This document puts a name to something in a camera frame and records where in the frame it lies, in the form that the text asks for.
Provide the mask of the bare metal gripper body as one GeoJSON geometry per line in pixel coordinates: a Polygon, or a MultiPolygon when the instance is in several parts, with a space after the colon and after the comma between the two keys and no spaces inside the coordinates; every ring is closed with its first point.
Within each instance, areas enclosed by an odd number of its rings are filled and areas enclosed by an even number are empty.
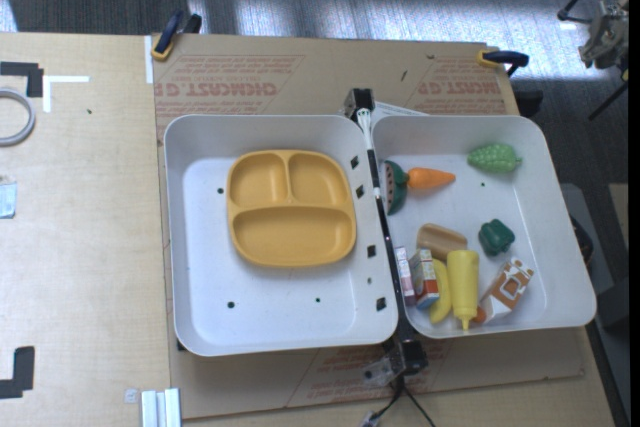
{"type": "Polygon", "coordinates": [[[579,47],[579,55],[587,68],[606,69],[621,65],[629,46],[629,14],[618,4],[598,2],[589,24],[589,38],[579,47]]]}

